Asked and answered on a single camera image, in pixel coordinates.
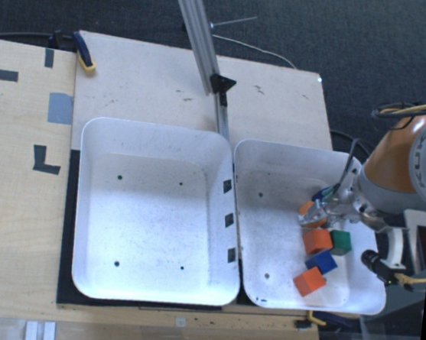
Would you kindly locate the white plastic tray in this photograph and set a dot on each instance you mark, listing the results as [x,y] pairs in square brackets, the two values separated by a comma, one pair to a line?
[271,230]
[149,215]

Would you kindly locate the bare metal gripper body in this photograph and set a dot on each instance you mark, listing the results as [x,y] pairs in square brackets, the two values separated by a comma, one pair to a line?
[345,206]

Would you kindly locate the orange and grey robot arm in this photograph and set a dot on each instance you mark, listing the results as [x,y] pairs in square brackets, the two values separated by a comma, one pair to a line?
[395,161]

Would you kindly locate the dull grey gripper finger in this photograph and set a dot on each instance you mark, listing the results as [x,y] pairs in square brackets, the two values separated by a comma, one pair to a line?
[322,212]
[308,218]

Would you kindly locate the orange cube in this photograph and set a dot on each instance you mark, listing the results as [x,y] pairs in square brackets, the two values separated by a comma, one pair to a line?
[318,240]
[305,207]
[309,281]

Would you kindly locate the blue cube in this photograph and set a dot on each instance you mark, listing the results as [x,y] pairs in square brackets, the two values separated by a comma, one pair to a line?
[322,262]
[319,194]

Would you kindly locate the black cylinder on white bracket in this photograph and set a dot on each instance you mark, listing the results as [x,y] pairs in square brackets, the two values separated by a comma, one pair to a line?
[375,262]

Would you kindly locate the green cube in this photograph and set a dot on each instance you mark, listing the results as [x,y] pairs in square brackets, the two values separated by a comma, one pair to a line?
[341,240]

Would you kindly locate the pale wood board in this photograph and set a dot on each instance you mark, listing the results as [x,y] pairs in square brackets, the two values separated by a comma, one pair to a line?
[150,81]

